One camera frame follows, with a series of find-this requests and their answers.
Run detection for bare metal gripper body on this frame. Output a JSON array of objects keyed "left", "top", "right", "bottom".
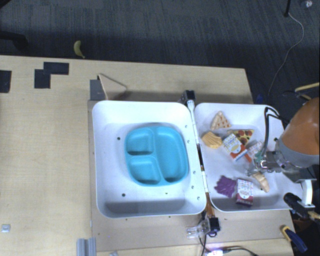
[{"left": 259, "top": 150, "right": 318, "bottom": 184}]

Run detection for red and white carton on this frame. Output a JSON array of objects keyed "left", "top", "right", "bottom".
[{"left": 235, "top": 178, "right": 255, "bottom": 207}]

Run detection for small white pink carton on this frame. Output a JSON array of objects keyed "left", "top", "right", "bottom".
[{"left": 245, "top": 140, "right": 264, "bottom": 158}]

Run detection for white and orange carton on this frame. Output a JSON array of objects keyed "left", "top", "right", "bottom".
[{"left": 222, "top": 133, "right": 249, "bottom": 163}]

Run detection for purple grapes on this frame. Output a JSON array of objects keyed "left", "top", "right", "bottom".
[{"left": 213, "top": 175, "right": 238, "bottom": 200}]

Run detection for white plastic tray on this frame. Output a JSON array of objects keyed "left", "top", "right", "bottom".
[
  {"left": 91, "top": 99, "right": 208, "bottom": 219},
  {"left": 193, "top": 102, "right": 305, "bottom": 214}
]

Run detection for pizza slice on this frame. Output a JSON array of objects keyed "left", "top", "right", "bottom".
[{"left": 226, "top": 128, "right": 255, "bottom": 147}]

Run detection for yellow ridged bread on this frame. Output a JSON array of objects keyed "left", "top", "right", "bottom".
[{"left": 201, "top": 130, "right": 224, "bottom": 150}]

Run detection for tan waffle slice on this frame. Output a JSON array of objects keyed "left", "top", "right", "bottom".
[{"left": 209, "top": 110, "right": 233, "bottom": 131}]

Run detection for thin black and white rod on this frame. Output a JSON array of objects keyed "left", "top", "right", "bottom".
[{"left": 186, "top": 99, "right": 216, "bottom": 219}]

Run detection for blue divided plate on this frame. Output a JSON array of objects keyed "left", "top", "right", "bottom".
[{"left": 123, "top": 125, "right": 190, "bottom": 187}]

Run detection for yellow banana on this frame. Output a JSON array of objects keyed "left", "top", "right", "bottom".
[{"left": 73, "top": 40, "right": 86, "bottom": 60}]

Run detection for black cylinder on white bracket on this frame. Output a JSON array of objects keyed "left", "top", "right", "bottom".
[{"left": 283, "top": 178, "right": 317, "bottom": 219}]

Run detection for black block with thin wires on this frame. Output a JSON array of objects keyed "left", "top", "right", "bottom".
[
  {"left": 181, "top": 90, "right": 196, "bottom": 103},
  {"left": 208, "top": 216, "right": 222, "bottom": 238}
]

